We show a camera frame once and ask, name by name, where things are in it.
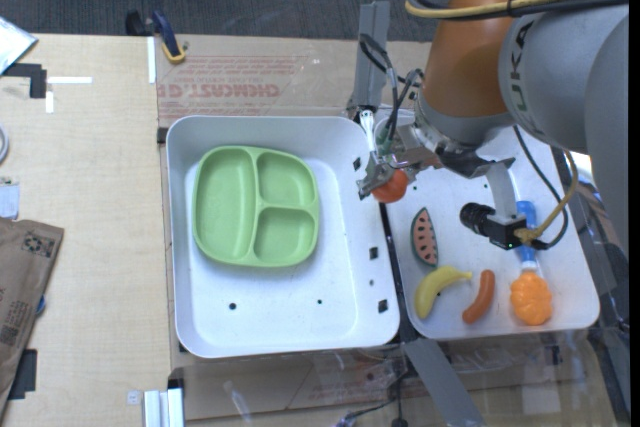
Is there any red toy tomato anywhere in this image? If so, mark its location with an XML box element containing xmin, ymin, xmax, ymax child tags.
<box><xmin>372</xmin><ymin>168</ymin><xmax>410</xmax><ymax>205</ymax></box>

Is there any brown cardboard board red print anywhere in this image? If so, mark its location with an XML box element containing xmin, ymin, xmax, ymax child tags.
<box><xmin>154</xmin><ymin>33</ymin><xmax>604</xmax><ymax>422</ymax></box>

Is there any white plastic tray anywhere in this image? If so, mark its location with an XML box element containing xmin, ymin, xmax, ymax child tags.
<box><xmin>372</xmin><ymin>106</ymin><xmax>602</xmax><ymax>343</ymax></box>
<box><xmin>164</xmin><ymin>114</ymin><xmax>402</xmax><ymax>360</ymax></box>

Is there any black cylinder on white bracket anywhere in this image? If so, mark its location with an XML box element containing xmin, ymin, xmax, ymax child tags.
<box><xmin>459</xmin><ymin>160</ymin><xmax>529</xmax><ymax>252</ymax></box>

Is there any toy watermelon slice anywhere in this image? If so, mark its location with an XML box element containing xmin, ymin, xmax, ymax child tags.
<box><xmin>410</xmin><ymin>207</ymin><xmax>440</xmax><ymax>268</ymax></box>

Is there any green divided plate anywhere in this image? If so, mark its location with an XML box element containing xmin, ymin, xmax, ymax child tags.
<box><xmin>191</xmin><ymin>144</ymin><xmax>321</xmax><ymax>269</ymax></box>

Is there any orange sausage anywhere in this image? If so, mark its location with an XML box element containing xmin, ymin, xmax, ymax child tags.
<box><xmin>461</xmin><ymin>269</ymin><xmax>497</xmax><ymax>326</ymax></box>

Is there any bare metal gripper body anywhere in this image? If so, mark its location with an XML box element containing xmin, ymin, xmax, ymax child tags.
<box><xmin>370</xmin><ymin>121</ymin><xmax>451</xmax><ymax>181</ymax></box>

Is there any brown paper bag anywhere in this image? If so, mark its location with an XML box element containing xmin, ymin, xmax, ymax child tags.
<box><xmin>0</xmin><ymin>216</ymin><xmax>66</xmax><ymax>412</ymax></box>

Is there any yellow banana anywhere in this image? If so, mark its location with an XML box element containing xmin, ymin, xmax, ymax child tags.
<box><xmin>413</xmin><ymin>264</ymin><xmax>474</xmax><ymax>321</ymax></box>

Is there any orange toy pumpkin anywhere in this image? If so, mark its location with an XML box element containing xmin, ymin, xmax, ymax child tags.
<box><xmin>509</xmin><ymin>270</ymin><xmax>554</xmax><ymax>328</ymax></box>

